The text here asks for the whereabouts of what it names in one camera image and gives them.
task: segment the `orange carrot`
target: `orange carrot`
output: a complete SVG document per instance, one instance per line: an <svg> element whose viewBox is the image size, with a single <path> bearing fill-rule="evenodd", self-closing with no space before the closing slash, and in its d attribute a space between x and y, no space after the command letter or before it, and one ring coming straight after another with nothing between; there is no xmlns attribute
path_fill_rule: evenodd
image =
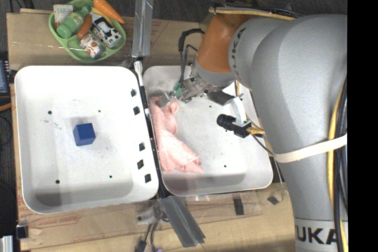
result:
<svg viewBox="0 0 378 252"><path fill-rule="evenodd" d="M106 0L92 0L96 9L101 11L104 15L111 19L117 20L119 23L124 24L125 20L116 12L115 9Z"/></svg>
<svg viewBox="0 0 378 252"><path fill-rule="evenodd" d="M77 37L79 39L82 39L85 34L89 32L90 26L92 24L92 15L87 14L84 18L84 23L82 24L82 27L77 32Z"/></svg>

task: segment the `white tray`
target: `white tray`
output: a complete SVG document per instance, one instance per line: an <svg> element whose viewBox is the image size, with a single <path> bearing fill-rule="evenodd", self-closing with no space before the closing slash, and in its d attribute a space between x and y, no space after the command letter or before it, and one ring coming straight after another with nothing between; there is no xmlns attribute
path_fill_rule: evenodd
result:
<svg viewBox="0 0 378 252"><path fill-rule="evenodd" d="M145 201L156 194L154 157L131 71L25 67L15 78L15 98L22 194L30 209L77 210ZM136 106L141 112L137 115ZM73 129L82 123L93 124L96 139L77 147Z"/></svg>
<svg viewBox="0 0 378 252"><path fill-rule="evenodd" d="M185 78L189 74L190 69L186 68ZM151 67L144 74L146 92L152 96L172 91L179 78L179 66ZM249 91L243 86L240 89L244 93L246 112L256 123L258 119ZM233 85L224 91L234 95ZM199 155L204 173L163 172L163 182L172 194L190 196L245 191L264 188L272 182L267 152L251 136L242 139L218 126L216 120L221 113L235 116L231 107L222 107L205 97L179 103L176 136Z"/></svg>

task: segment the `white strap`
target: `white strap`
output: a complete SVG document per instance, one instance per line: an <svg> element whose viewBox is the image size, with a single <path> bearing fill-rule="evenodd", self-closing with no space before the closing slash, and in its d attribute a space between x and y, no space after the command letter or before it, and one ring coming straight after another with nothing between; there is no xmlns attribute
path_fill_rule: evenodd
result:
<svg viewBox="0 0 378 252"><path fill-rule="evenodd" d="M330 150L338 149L346 144L348 144L348 133L339 138L316 143L311 146L304 147L292 152L281 154L274 153L274 157L276 161L279 163L290 163L308 158L309 156L319 155L321 153L326 153Z"/></svg>

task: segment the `cardboard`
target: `cardboard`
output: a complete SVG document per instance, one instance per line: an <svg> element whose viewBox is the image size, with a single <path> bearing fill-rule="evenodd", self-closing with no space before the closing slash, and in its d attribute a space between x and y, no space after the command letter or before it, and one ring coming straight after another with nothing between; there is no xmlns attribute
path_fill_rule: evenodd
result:
<svg viewBox="0 0 378 252"><path fill-rule="evenodd" d="M28 65L75 65L48 29L49 11L22 9L20 14L7 14L9 65L19 70ZM124 29L128 42L125 48L106 65L126 65L131 53L133 18L126 17ZM151 56L144 61L145 69L154 65L179 65L178 39L185 30L198 27L195 22L153 20ZM187 38L185 43L199 47L200 34ZM193 62L195 52L188 60ZM21 240L21 250L47 251L134 251L147 229L147 221L138 222L141 211L156 201L115 205L60 214L37 214L22 198L19 161L17 108L14 85L11 85L12 119L14 132L15 170L17 179L18 218L28 226L28 237ZM261 191L238 193L245 214L240 219L235 213L233 194L187 199L188 209L206 235L206 251L221 247L236 250L242 247L283 247L277 251L293 251L294 219L287 197L277 206L266 202L272 185ZM183 250L170 224L160 224L155 235L157 247ZM202 247L185 251L204 251Z"/></svg>

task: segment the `green bottle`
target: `green bottle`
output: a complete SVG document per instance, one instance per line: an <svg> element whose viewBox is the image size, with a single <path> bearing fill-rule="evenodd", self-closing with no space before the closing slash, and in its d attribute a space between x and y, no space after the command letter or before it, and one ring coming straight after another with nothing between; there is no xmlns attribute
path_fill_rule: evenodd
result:
<svg viewBox="0 0 378 252"><path fill-rule="evenodd" d="M72 12L62 24L57 28L58 35L61 38L70 38L77 29L84 23L85 16L92 9L88 4L83 5L82 9L76 12Z"/></svg>

